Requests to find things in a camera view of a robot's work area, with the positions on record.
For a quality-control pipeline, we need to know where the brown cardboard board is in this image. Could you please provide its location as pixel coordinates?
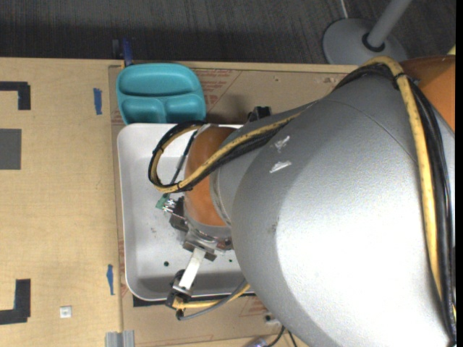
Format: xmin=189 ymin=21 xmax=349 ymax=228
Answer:
xmin=108 ymin=60 xmax=360 ymax=347

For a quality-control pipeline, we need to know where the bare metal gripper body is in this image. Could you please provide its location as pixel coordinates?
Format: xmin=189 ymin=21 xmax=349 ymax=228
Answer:
xmin=169 ymin=197 xmax=234 ymax=263

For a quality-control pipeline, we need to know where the blue divided plate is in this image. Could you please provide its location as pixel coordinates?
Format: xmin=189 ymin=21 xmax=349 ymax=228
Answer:
xmin=115 ymin=62 xmax=208 ymax=126

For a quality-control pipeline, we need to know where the black cylinder on white bracket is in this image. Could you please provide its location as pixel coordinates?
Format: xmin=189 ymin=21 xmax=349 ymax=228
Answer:
xmin=166 ymin=247 xmax=206 ymax=302

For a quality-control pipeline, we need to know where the white plastic tray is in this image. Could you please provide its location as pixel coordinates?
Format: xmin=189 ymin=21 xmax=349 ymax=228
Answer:
xmin=116 ymin=122 xmax=256 ymax=302

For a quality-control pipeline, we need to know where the grey round stand with pole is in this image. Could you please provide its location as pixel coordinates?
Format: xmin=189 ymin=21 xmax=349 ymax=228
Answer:
xmin=322 ymin=0 xmax=430 ymax=66

